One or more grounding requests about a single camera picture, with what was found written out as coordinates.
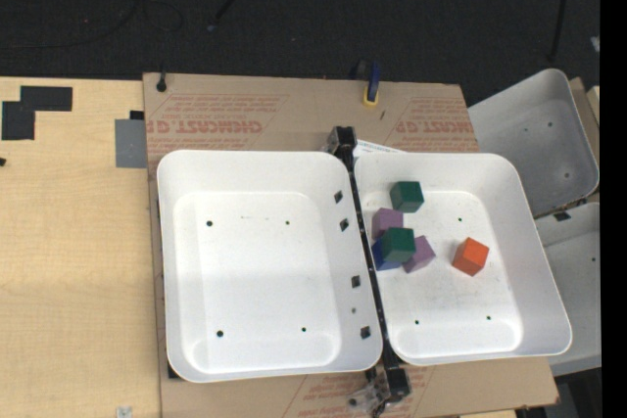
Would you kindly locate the green cube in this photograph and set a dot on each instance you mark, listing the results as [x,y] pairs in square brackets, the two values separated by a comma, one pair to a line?
[399,246]
[406,197]

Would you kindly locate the thin black rod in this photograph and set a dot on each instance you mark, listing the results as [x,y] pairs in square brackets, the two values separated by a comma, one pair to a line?
[365,240]

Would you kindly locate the white plastic tray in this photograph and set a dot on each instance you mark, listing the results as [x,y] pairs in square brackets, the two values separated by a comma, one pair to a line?
[255,269]
[539,137]
[573,269]
[450,308]

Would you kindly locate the white paper sheet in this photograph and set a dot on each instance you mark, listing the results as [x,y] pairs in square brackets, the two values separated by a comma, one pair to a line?
[377,148]

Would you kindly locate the blue cube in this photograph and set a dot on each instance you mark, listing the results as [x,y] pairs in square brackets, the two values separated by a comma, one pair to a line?
[378,260]

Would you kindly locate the brown cardboard board red print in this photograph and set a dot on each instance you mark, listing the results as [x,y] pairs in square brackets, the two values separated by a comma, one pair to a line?
[303,112]

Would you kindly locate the orange cube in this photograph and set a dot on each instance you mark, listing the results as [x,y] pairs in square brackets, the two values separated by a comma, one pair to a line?
[470,257]

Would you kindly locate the purple cube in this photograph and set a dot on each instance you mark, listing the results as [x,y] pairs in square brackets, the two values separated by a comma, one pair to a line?
[384,220]
[422,257]

